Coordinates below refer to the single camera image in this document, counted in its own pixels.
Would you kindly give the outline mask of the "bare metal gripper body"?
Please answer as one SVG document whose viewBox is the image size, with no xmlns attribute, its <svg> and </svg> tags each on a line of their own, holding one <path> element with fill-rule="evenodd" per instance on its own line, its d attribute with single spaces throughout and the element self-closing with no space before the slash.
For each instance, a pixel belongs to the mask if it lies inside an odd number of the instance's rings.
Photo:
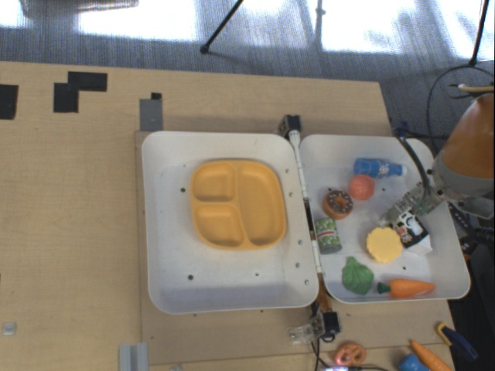
<svg viewBox="0 0 495 371">
<path fill-rule="evenodd" d="M 406 192 L 395 205 L 403 206 L 404 212 L 413 209 L 418 216 L 426 216 L 445 202 L 443 194 L 438 194 L 435 187 L 424 186 L 419 182 L 414 188 Z"/>
</svg>

